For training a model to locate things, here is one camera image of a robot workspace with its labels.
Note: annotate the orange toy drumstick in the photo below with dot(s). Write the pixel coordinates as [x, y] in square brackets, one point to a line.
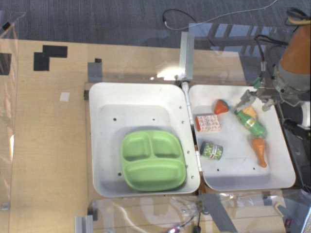
[259, 148]

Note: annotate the black cylinder on white bracket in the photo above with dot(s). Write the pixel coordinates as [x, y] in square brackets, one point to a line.
[295, 127]

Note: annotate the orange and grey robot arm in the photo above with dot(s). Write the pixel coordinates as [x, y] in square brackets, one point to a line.
[297, 54]

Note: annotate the green divided plate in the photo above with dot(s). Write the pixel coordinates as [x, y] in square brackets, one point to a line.
[153, 164]

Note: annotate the green can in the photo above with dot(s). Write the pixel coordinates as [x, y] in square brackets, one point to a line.
[211, 150]

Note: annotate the white plastic tray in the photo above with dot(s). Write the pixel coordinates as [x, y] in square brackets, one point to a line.
[109, 139]
[233, 159]

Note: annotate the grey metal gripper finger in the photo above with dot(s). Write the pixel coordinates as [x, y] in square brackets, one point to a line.
[267, 105]
[246, 99]

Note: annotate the yellow toy biscuit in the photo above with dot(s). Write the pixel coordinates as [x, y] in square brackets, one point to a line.
[250, 111]

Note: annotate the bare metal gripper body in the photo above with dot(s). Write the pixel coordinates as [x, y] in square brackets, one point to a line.
[269, 92]

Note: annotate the orange and white carton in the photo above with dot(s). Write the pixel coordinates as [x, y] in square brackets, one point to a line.
[208, 122]

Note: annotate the red toy strawberry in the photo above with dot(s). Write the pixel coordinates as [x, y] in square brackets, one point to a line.
[220, 107]

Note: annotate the green bottle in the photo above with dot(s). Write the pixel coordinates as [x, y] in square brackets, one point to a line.
[251, 124]

